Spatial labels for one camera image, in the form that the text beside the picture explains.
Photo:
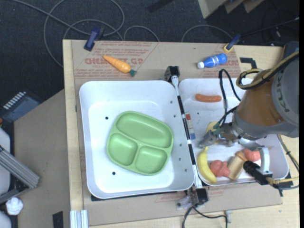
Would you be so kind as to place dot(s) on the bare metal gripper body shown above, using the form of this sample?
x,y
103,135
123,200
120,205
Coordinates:
x,y
226,132

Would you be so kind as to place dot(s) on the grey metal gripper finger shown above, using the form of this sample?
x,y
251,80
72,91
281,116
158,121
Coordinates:
x,y
227,142
206,140

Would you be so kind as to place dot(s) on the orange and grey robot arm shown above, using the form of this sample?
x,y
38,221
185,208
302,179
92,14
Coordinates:
x,y
266,103

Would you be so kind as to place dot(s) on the yellow rounded toy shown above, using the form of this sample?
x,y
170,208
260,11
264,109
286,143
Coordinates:
x,y
210,126

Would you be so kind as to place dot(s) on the white carton, red blue print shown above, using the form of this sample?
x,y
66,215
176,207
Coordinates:
x,y
190,127

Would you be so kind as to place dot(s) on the yellow banana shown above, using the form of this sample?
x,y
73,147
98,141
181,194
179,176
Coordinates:
x,y
204,166

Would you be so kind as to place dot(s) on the pink lumpy toy food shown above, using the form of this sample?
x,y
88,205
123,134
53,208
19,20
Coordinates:
x,y
219,168
252,155

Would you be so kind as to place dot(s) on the thin black and white rod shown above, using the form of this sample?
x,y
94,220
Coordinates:
x,y
184,117

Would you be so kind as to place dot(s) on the orange sausage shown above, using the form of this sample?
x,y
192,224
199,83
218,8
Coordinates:
x,y
208,98

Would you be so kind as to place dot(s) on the white plastic tray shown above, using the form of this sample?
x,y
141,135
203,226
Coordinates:
x,y
209,84
142,94

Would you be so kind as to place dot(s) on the green divided plate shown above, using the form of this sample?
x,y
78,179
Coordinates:
x,y
140,141

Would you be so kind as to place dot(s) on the blue bottle with white cap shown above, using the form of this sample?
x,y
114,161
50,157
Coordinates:
x,y
215,60

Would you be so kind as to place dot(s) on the brown cardboard board, red print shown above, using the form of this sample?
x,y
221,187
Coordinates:
x,y
142,210

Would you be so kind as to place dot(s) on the orange carrot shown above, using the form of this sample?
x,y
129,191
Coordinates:
x,y
118,64

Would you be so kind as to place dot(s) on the black cylinder on white bracket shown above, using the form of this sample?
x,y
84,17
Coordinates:
x,y
257,171

